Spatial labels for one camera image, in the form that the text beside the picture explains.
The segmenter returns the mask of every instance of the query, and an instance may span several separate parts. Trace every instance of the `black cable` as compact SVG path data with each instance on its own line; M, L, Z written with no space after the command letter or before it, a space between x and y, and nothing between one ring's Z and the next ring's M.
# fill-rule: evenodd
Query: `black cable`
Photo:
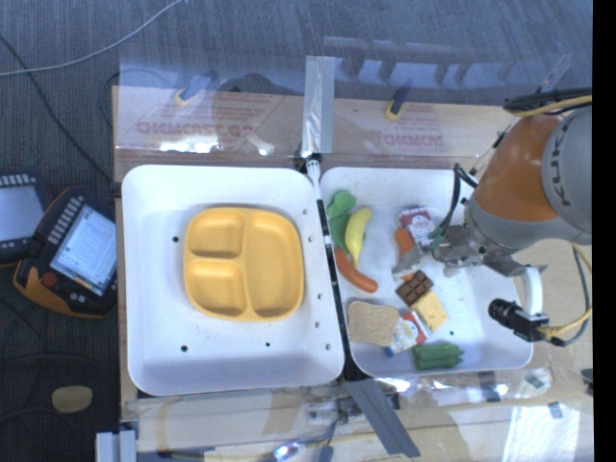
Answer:
M48 317L49 317L49 313L47 310L45 310L44 308L41 308L44 312L43 315L43 325L42 325L42 335L39 335L38 332L32 328L30 326L30 324L28 322L26 322L24 319L21 318L21 316L19 316L16 312L13 312L14 316L16 318L19 318L19 321L26 326L35 336L35 338L38 341L38 354L43 354L44 352L44 337L46 337L46 330L47 330L47 322L48 322ZM2 345L2 348L0 349L0 357L4 358L4 347L5 347L6 343L4 343ZM30 390L28 390L28 393L26 395L26 398L19 404L19 406L13 411L14 413L21 413L26 409L26 405L28 404L28 402L30 401L30 399L32 398L34 392L35 392L35 387L39 382L39 377L41 375L42 372L42 367L37 364L37 369L34 375L34 380L32 381L32 387L30 388ZM16 421L19 423L19 425L21 426L21 429L23 430L23 434L35 445L43 448L43 449L47 449L48 451L54 451L55 453L58 453L55 449L51 449L48 446L46 446L43 442L41 442L28 428L28 426L26 426L21 419L17 418ZM62 454L73 454L73 452L62 452Z
M126 74L126 73L132 73L132 72L137 72L137 73L147 73L150 74L154 77L156 77L157 79L159 79L161 82L164 82L166 86L168 86L169 88L172 87L171 83L169 82L169 80L164 77L163 75L155 72L154 70L149 70L147 68L127 68L125 70L122 70L121 73L122 74ZM100 114L103 116L103 119L105 120L105 123L107 123L109 125L109 128L114 128L113 125L113 121L111 119L111 115L107 112L107 108L105 107L106 101L105 98L107 96L107 87L112 83L112 81L120 76L120 72L116 72L115 74L111 75L106 81L105 84L103 84L103 87L101 88L101 91L98 94L98 110L100 111Z
M72 430L76 430L77 429L77 426L75 426L73 423L71 423L70 420L68 420L66 418L66 416L63 416L58 411L54 411L53 409L45 409L43 407L41 407L41 408L39 408L39 407L32 407L32 408L29 408L29 409L20 409L18 411L12 412L11 414L7 414L5 416L0 417L0 424L7 423L7 422L12 421L12 420L14 420L16 418L20 418L21 416L25 416L26 414L49 414L49 415L55 416L56 418L61 420L68 427L70 427Z
M331 441L334 438L334 434L336 433L336 426L338 425L338 422L340 420L336 420L334 421L334 423L332 423L331 426L329 426L329 438L327 438L327 441L325 442L326 445L331 444Z
M34 329L34 327L30 323L26 322L21 315L19 315L13 308L11 308L4 301L0 301L0 304L4 307L6 311L8 311L13 316L13 322L9 324L8 330L5 333L4 338L2 339L2 342L0 342L0 357L4 356L4 349L7 345L9 338L11 337L11 333L13 332L13 326L16 321L19 321L25 328L27 328L37 338L37 342L40 342L40 337L39 337L38 332ZM34 307L34 303L31 301L29 303L29 308L32 308L32 307Z
M46 359L56 359L61 361L75 361L77 363L81 363L86 366L90 366L95 370L99 371L103 376L105 376L112 385L116 385L116 380L107 372L105 369L101 368L96 362L91 361L88 358L84 358L81 356L73 355L73 354L64 354L57 352L48 352L43 354L28 354L26 356L17 356L14 358L2 359L2 365L9 366L15 365L19 363L25 363L28 361L43 361Z
M458 205L458 200L460 199L460 173L459 169L461 169L459 164L455 164L453 167L453 192L451 193L451 202L449 204L449 211L445 218L439 224L439 228L441 230L447 230L449 224L451 223L451 218L453 218L453 212L455 211L456 206Z
M6 39L4 39L2 35L0 35L0 41L2 41L2 43L6 46L6 48L11 52L11 54L19 62L21 67L24 69L27 69L28 66L23 62L23 60L21 60L21 57L17 54L17 52L14 50L11 44ZM90 154L88 154L88 152L86 152L86 150L79 144L79 142L77 142L77 140L73 137L73 135L64 126L64 124L58 119L53 108L49 104L47 96L42 91L42 88L40 87L39 83L35 79L34 75L30 72L28 72L27 75L30 81L32 82L32 84L34 85L35 89L37 90L37 93L40 96L40 99L42 100L42 103L45 107L45 110L47 110L47 113L51 116L51 119L53 119L54 123L64 133L66 138L73 144L73 146L79 151L79 153L90 162L90 164L94 167L94 169L98 171L98 173L100 173L105 178L105 180L107 180L110 184L113 183L113 178L109 174L107 174L107 172L92 158Z
M551 90L548 92L535 92L534 94L517 96L513 99L505 99L502 107L507 111L531 111L541 108L548 103L575 99L585 95L592 95L592 91L592 88L576 88L567 90ZM576 105L572 107L572 109L580 108L581 106L581 104Z
M467 185L472 188L477 188L477 182L474 180L469 173L467 173L464 168L458 164L453 167L453 172L460 177L462 181L464 181Z

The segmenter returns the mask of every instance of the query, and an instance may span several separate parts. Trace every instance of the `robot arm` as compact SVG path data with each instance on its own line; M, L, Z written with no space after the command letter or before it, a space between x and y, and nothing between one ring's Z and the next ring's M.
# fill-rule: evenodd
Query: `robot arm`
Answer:
M464 222L446 221L430 247L415 247L404 257L394 277L417 271L429 259L442 262L445 274L485 265L507 277L522 276L525 307L495 299L488 313L527 341L545 339L542 269L512 256L545 239L592 243L592 96L584 97L588 103L564 118L543 111L521 115L464 202ZM459 184L462 175L454 173Z

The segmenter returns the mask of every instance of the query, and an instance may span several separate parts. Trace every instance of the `toy sausage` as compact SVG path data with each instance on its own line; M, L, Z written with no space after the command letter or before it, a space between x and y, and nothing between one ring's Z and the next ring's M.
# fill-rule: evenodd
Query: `toy sausage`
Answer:
M415 246L415 242L413 242L410 233L404 227L399 227L396 233L394 233L394 236L396 237L396 242L400 249L400 255L404 255L406 252L411 251L413 246Z
M366 293L376 292L378 283L356 269L348 260L344 250L336 248L334 250L334 258L336 259L336 267L338 267L338 270L348 282Z

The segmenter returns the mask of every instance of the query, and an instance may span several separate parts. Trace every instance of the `small brown object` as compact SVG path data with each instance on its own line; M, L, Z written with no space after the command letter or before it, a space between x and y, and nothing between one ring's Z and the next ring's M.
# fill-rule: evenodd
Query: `small brown object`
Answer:
M407 306L410 307L422 295L427 293L432 286L434 286L434 283L427 275L425 275L425 272L423 270L418 270L415 272L412 279L404 282L399 288L396 289L396 293L402 298Z

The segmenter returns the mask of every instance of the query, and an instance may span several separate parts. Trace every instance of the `toy banana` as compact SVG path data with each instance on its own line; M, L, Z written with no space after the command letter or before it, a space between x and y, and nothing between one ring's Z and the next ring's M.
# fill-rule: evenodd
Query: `toy banana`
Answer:
M364 244L364 231L370 219L372 219L372 211L364 207L351 214L346 225L346 248L355 267L359 267L359 253Z

